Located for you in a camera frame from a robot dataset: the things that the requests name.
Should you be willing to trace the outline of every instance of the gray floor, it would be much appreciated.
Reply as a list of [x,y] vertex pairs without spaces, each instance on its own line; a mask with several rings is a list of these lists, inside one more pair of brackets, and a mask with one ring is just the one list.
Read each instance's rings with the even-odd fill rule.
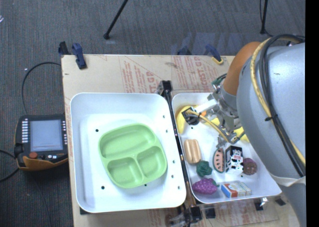
[[[123,0],[0,0],[0,149],[13,153],[16,122],[25,114],[24,76],[41,62],[59,63],[58,47],[74,42],[84,54],[172,54],[186,47],[201,55],[211,44],[235,55],[262,41],[264,0],[129,0],[110,39],[103,38]],[[269,0],[265,29],[271,35],[305,36],[306,0]],[[24,84],[28,114],[64,112],[60,67],[41,65]],[[0,179],[16,162],[0,152]],[[0,182],[0,226],[70,227],[68,165],[35,173],[18,171]]]

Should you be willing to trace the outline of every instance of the green plate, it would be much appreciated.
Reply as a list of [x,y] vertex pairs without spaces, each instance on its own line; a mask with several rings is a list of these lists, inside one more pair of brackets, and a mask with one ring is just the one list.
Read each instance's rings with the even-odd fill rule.
[[104,133],[99,140],[99,153],[107,174],[122,188],[146,184],[159,178],[167,169],[159,139],[142,123]]

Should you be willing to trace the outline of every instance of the black pole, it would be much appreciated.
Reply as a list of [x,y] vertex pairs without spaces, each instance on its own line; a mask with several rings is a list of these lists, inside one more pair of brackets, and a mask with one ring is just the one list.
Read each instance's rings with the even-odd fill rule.
[[104,37],[105,39],[109,39],[109,38],[110,38],[109,34],[110,34],[110,32],[111,32],[111,30],[112,30],[114,24],[116,23],[117,19],[119,18],[120,14],[121,14],[121,12],[122,12],[122,10],[123,10],[123,8],[125,7],[125,5],[126,5],[127,2],[128,2],[128,0],[124,0],[124,1],[123,1],[122,5],[121,5],[121,7],[120,7],[120,9],[119,9],[119,11],[117,12],[115,18],[114,18],[113,21],[112,21],[112,23],[111,23],[111,25],[110,25],[108,31],[103,35],[103,37]]
[[262,27],[261,27],[260,34],[268,34],[268,32],[265,30],[267,4],[268,4],[268,0],[265,0],[265,4],[264,4],[264,14],[263,14],[263,19],[262,19]]

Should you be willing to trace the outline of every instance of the control button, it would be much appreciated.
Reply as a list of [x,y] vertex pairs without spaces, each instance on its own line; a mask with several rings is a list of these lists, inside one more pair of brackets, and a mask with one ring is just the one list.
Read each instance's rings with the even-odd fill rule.
[[29,158],[36,159],[37,157],[38,157],[38,154],[36,152],[30,152],[29,153]]

